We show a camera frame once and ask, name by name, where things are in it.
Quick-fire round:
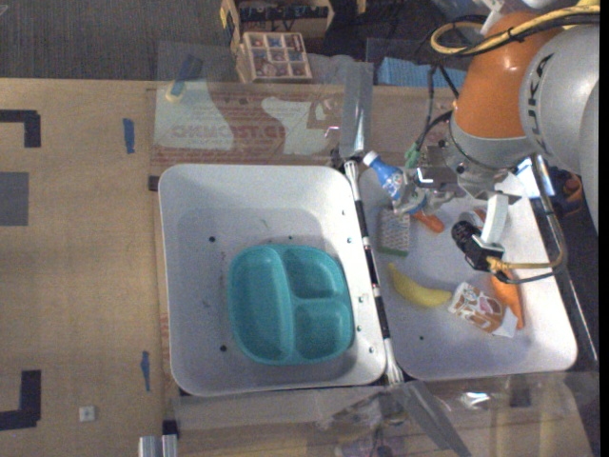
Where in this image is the brown and white carton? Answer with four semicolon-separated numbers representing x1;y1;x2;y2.
447;281;518;339

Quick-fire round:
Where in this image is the blue and white bottle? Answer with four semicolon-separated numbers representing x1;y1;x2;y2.
362;149;428;216

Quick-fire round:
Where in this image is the white plastic tray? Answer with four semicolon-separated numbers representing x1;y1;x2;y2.
157;163;388;398
357;158;580;382

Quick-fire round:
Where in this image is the black cylinder on white bracket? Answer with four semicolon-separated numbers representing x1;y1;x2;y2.
450;192;511;274

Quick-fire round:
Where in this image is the small orange carrot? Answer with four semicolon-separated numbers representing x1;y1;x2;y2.
410;209;446;234

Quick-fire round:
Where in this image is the teal divided plate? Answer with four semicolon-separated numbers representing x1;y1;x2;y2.
226;243;357;367

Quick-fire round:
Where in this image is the yellow banana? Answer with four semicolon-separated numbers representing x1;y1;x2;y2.
386;261;454;309

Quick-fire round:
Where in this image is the large orange carrot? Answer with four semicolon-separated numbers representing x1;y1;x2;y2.
489;268;526;331

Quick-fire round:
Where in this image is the brown cardboard board red print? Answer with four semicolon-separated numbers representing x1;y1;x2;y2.
145;81;580;440

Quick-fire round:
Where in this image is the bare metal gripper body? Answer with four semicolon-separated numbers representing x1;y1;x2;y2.
413;144;479;200

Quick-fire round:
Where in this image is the wooden grid game box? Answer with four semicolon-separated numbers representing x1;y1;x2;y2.
234;30;314;85

